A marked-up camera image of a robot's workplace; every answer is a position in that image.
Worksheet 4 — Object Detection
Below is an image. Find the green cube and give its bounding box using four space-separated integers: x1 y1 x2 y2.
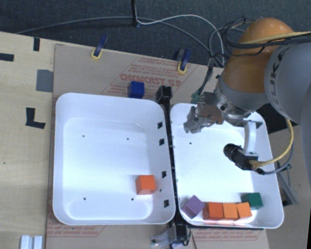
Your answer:
239 190 266 211

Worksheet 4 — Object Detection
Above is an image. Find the orange cube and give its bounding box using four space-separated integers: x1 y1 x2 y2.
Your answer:
220 201 241 222
133 172 159 197
201 200 226 223
234 200 255 220

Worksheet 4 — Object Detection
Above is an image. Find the black block with thin wires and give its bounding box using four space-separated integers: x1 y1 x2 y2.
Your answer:
172 222 192 245
154 84 175 106

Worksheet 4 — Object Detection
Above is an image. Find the black cylinder on white bracket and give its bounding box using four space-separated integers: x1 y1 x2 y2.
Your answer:
221 117 264 172

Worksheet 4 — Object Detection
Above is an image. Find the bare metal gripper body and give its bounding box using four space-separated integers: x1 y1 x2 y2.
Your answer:
193 90 256 131

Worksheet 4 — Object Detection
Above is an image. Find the brown cardboard board red print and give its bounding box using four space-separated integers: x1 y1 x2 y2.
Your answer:
32 43 292 249

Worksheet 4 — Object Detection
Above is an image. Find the blue cube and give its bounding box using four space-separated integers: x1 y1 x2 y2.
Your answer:
126 80 146 100

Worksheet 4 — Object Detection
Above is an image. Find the white plastic tray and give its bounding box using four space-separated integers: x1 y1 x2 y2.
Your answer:
42 89 189 238
157 101 297 237

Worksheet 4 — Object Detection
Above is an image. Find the purple cube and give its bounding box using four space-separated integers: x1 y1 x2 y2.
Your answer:
180 193 207 221

